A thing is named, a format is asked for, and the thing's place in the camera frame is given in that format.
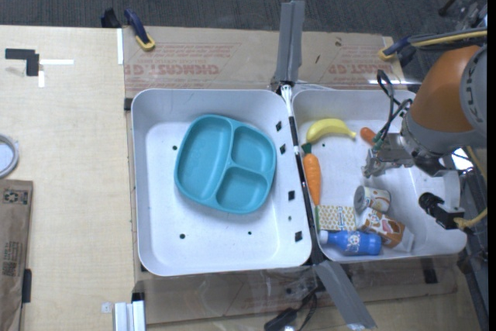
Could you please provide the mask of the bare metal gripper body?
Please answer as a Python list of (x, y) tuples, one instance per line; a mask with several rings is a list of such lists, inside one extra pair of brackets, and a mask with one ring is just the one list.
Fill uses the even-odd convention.
[(373, 145), (374, 163), (388, 167), (412, 167), (414, 160), (403, 142), (400, 133), (388, 133), (385, 138), (378, 138)]

